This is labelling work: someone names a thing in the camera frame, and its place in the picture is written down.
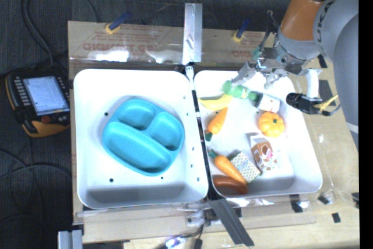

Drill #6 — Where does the orange carrot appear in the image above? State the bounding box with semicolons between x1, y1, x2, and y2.
204;107;229;142
207;149;248;185

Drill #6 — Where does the yellow banana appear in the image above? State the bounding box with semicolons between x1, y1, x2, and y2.
198;93;234;112

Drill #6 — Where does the green broccoli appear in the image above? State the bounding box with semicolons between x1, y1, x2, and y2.
222;80;260;101

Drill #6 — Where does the white patterned packet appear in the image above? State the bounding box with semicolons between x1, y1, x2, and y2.
230;151;262;184

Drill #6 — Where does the yellow pumpkin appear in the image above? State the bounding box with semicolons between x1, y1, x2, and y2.
258;111;286;138

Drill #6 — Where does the brown and white carton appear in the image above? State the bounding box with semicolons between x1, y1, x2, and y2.
249;134;280;173

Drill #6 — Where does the brown cardboard board red print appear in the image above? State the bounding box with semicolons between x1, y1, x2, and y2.
67;20;360;244

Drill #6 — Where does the white plastic tray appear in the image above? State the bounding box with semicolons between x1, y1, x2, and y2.
72;68;210;210
193;69;324;199

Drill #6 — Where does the brown sausage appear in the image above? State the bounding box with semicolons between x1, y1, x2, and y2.
212;174;249;195

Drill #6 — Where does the blue divided plate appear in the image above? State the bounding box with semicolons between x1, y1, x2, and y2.
101;98;186;177

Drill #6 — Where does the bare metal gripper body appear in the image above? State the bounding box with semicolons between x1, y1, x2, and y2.
252;57;323;76

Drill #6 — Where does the black cylinder on white bracket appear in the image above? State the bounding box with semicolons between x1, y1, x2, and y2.
286;68;323;115

